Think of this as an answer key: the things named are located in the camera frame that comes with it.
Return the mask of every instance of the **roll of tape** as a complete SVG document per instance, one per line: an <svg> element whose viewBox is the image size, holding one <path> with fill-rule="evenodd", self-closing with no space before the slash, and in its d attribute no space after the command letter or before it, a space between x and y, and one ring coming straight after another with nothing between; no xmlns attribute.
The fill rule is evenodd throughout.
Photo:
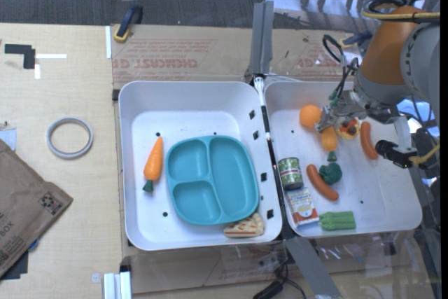
<svg viewBox="0 0 448 299"><path fill-rule="evenodd" d="M65 124L65 123L74 123L74 124L80 125L81 127L84 127L84 129L87 131L87 133L89 135L89 139L87 141L87 144L79 151L70 152L70 153L63 152L63 151L58 150L51 142L51 136L52 136L53 132L56 130L57 127ZM48 147L57 157L64 158L65 160L72 160L74 158L78 158L78 157L84 155L87 151L90 150L90 147L92 146L92 142L93 142L92 128L84 120L77 118L77 117L61 118L61 119L55 121L47 130L47 145L48 145Z"/></svg>

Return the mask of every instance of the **orange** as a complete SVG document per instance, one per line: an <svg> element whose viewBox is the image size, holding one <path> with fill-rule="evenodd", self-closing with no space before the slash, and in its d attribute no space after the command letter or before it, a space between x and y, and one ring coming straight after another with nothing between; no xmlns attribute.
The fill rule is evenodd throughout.
<svg viewBox="0 0 448 299"><path fill-rule="evenodd" d="M322 110L315 105L305 105L300 110L299 121L302 125L314 130L314 124L321 120L321 112Z"/></svg>

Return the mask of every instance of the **sausage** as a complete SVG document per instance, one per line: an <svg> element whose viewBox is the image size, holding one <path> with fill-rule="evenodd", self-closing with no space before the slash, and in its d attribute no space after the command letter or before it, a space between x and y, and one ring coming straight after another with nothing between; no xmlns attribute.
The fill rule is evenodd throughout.
<svg viewBox="0 0 448 299"><path fill-rule="evenodd" d="M369 159L376 160L378 158L378 153L372 144L370 139L370 123L363 121L360 126L360 138L361 146L363 147L364 153Z"/></svg>
<svg viewBox="0 0 448 299"><path fill-rule="evenodd" d="M316 166L307 165L307 175L314 188L327 200L335 201L339 198L339 193L325 183Z"/></svg>

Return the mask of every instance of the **can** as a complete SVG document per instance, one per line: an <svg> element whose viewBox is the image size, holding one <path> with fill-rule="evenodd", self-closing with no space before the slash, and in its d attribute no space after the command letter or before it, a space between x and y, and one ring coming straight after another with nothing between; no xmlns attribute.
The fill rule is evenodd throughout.
<svg viewBox="0 0 448 299"><path fill-rule="evenodd" d="M302 172L299 159L296 157L283 158L279 161L281 185L285 190L303 187Z"/></svg>

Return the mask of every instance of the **wooden surface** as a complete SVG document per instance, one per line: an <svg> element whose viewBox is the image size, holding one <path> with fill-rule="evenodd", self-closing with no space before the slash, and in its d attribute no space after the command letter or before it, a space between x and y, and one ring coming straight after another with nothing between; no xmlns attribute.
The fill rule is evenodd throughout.
<svg viewBox="0 0 448 299"><path fill-rule="evenodd" d="M105 36L104 27L0 24L0 120L17 126L17 154L74 198L30 252L28 273L0 281L0 299L102 298L102 275L118 272L124 242L112 68ZM40 60L41 78L36 80L33 70L22 68L22 55L4 53L5 43L31 45L36 54L67 54L67 59ZM48 127L66 116L83 118L93 129L92 148L75 160L56 157L46 143ZM85 140L85 133L74 126L55 134L55 144L66 151L79 149ZM403 248L411 258L409 265L373 263L370 270L332 275L343 297L434 298L415 241L410 239ZM303 278L296 282L311 294ZM252 298L268 284L212 286L135 298ZM290 286L278 295L291 297L300 295Z"/></svg>

